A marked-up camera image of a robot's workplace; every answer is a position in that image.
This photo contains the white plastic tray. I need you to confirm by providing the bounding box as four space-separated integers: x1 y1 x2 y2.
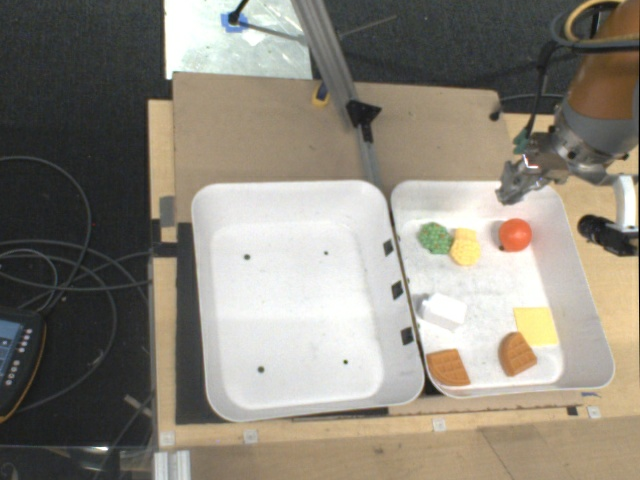
389 179 616 400
190 179 427 424

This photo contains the brown toy waffle piece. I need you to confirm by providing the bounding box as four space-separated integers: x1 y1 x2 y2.
497 331 539 378
425 348 472 388

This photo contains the black cylinder on white bracket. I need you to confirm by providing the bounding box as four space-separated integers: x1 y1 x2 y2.
577 172 640 257

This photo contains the yellow toy corn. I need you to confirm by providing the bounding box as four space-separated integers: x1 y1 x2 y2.
449 227 483 269

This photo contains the yellow toy cheese slice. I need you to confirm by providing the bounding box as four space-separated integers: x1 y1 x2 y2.
512 306 560 348

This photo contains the brown cardboard board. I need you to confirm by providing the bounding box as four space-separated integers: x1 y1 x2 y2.
171 71 592 426

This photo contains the orange toy ball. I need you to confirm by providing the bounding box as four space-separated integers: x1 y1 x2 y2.
497 217 533 253

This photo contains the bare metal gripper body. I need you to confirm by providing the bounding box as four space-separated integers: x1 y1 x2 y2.
520 129 619 185

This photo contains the white carton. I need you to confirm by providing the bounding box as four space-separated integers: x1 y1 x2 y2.
415 292 469 333

